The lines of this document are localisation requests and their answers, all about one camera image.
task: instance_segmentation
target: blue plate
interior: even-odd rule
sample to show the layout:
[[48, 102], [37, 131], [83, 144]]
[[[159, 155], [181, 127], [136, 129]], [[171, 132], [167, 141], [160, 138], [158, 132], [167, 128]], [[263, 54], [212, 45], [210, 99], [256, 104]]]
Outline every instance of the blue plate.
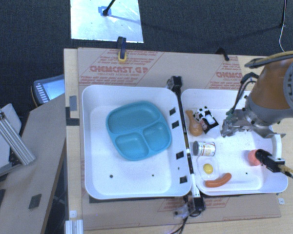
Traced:
[[171, 132], [159, 109], [139, 101], [111, 111], [106, 128], [117, 151], [126, 159], [141, 160], [167, 149]]

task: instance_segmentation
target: electronic device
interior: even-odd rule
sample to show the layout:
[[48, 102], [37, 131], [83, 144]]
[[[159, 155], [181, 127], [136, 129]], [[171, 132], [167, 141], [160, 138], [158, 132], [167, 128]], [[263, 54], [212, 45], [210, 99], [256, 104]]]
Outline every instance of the electronic device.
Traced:
[[64, 75], [35, 81], [31, 87], [31, 92], [36, 106], [49, 102], [64, 94]]

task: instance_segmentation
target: yellow clip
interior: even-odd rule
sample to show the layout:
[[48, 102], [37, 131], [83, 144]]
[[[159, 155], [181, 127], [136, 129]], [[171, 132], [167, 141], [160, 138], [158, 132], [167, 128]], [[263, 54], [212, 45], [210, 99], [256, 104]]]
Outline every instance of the yellow clip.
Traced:
[[127, 60], [127, 52], [125, 52], [124, 59], [121, 59], [121, 52], [118, 52], [118, 61], [125, 62]]

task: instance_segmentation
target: metal can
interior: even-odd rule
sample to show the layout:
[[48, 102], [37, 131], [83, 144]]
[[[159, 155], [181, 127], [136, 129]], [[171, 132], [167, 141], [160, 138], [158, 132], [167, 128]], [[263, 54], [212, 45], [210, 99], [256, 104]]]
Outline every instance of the metal can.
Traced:
[[214, 142], [198, 142], [193, 143], [192, 153], [195, 156], [214, 156], [216, 145]]

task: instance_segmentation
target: yellow egg yolk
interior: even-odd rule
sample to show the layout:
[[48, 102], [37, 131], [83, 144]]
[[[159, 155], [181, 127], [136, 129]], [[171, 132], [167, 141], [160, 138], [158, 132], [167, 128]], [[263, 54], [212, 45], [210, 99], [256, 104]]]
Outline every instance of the yellow egg yolk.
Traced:
[[207, 174], [211, 174], [213, 172], [213, 167], [211, 164], [205, 164], [203, 166], [203, 170], [204, 172], [206, 172]]

